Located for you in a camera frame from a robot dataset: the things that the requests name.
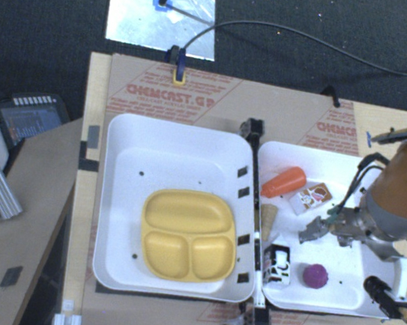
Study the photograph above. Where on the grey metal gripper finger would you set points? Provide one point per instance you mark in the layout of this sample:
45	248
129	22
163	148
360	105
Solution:
312	231
345	241

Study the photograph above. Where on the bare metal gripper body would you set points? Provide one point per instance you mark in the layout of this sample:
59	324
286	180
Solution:
353	222

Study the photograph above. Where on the white plastic tray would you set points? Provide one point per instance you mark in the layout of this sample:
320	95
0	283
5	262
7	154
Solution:
340	261
189	156

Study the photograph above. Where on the brown and white carton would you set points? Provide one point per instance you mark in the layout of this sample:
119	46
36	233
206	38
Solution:
311	197

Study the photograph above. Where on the purple round toy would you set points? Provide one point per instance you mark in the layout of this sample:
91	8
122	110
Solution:
315	276

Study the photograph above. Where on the beige ice cream cone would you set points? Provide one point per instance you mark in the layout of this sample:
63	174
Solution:
268	218

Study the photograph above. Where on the black and white milk carton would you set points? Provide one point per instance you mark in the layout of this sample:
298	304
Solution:
278	264

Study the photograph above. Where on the orange toy bottle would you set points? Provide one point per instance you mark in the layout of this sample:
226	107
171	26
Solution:
284	182

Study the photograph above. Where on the thin black and white rod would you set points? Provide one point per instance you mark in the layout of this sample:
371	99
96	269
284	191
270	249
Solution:
257	211

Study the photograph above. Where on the yellow divided plate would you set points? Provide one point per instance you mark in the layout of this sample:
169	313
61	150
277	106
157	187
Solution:
187	231

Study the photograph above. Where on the brown cardboard board red print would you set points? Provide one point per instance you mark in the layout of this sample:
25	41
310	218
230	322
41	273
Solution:
213	95

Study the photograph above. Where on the black cylinder on white bracket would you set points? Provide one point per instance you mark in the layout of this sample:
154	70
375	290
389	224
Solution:
385	293

